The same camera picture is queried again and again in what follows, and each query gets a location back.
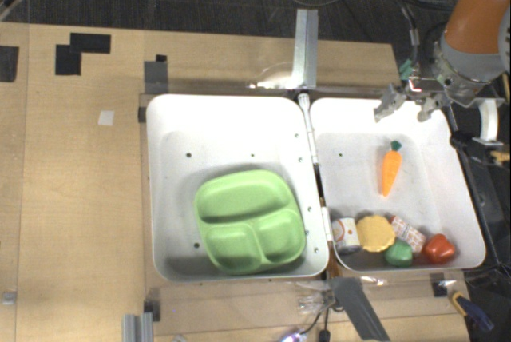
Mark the orange carrot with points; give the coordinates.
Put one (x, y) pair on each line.
(390, 170)

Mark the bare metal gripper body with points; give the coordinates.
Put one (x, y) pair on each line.
(459, 90)

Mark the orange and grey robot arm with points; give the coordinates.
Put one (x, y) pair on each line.
(477, 17)

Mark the white plastic tray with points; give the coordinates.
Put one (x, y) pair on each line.
(223, 132)
(435, 172)

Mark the white can with orange print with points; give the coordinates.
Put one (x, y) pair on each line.
(345, 234)

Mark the red pepper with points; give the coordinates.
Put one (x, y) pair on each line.
(439, 249)

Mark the green divided plate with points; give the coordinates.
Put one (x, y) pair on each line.
(249, 222)

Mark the yellow round biscuit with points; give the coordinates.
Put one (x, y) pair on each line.
(375, 232)

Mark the red and white packet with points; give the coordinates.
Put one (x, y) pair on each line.
(411, 234)

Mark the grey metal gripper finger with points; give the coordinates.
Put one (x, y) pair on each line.
(386, 104)
(429, 108)

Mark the black cylinder on white bracket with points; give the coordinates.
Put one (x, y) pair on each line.
(489, 120)

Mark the green pepper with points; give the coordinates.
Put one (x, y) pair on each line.
(398, 254)

